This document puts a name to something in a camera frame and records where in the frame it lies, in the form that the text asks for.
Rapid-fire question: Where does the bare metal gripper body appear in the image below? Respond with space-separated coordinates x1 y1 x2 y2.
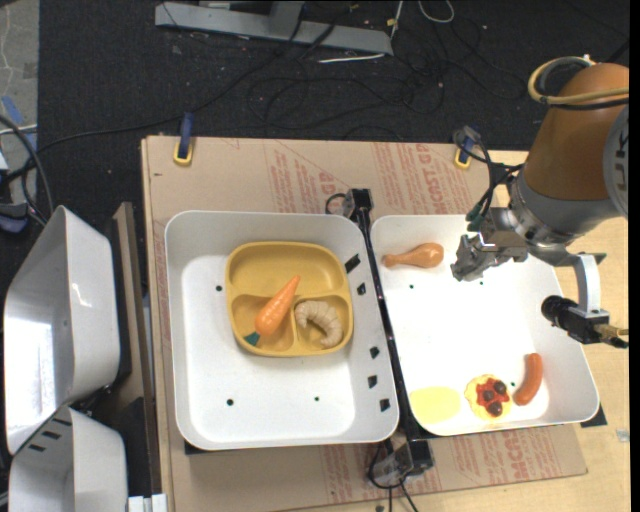
474 206 549 269

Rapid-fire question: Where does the orange chicken drumstick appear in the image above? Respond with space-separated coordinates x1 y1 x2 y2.
382 242 445 270

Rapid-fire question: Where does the orange sausage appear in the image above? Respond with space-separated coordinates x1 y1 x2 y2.
512 352 545 407

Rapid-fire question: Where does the small yellow pizza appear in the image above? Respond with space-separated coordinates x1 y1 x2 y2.
463 373 514 421

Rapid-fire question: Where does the pale yellow flat oval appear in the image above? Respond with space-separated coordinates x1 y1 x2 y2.
408 385 463 427

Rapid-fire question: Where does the beige croissant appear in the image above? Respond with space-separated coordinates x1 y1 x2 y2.
293 299 345 350

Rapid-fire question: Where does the yellow divided plate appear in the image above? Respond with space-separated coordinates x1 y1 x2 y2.
224 241 355 358

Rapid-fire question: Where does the orange carrot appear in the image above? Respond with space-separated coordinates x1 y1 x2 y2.
243 274 302 348

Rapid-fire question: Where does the brown cardboard board red print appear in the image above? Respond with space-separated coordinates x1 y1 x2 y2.
139 134 589 512

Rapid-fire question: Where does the black cylinder on white bracket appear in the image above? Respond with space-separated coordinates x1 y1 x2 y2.
541 245 612 346

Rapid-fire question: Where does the black block with thin wires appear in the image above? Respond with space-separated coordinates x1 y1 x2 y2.
372 438 435 487
344 188 376 222

